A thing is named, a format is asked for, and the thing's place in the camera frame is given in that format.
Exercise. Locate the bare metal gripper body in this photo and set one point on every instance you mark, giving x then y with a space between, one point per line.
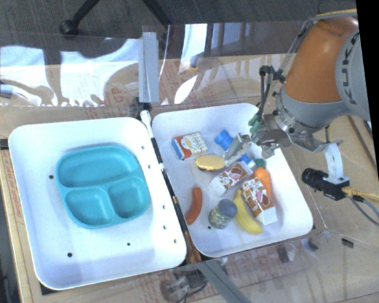
272 134

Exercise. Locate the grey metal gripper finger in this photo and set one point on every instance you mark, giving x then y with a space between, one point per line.
236 155
243 141

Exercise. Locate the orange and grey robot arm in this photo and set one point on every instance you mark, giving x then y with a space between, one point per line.
310 69

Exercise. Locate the white bottle with blue cap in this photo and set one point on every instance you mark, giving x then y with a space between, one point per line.
229 177

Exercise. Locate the tan round biscuit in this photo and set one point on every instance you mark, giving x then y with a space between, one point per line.
209 162

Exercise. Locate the orange carrot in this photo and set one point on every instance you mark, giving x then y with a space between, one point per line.
264 179

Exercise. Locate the red and yellow carton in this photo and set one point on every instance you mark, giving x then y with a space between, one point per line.
189 145

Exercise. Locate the white and brown carton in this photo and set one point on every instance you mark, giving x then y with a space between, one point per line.
260 202

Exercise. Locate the small can with grey lid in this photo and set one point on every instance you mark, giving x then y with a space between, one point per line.
221 215

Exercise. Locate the orange sausage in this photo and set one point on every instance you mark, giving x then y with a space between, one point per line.
194 206

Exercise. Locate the yellow banana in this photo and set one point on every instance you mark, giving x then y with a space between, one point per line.
246 221

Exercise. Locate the white plastic tray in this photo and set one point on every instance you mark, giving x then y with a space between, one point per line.
43 201
288 217

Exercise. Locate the blue divided plate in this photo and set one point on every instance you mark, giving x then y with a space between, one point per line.
102 184

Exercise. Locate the brown cardboard board red print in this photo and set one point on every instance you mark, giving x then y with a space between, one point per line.
125 294

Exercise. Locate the black chair base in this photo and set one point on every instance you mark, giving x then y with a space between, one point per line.
68 27

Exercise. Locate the black cylinder on white bracket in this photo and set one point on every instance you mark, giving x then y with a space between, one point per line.
333 163

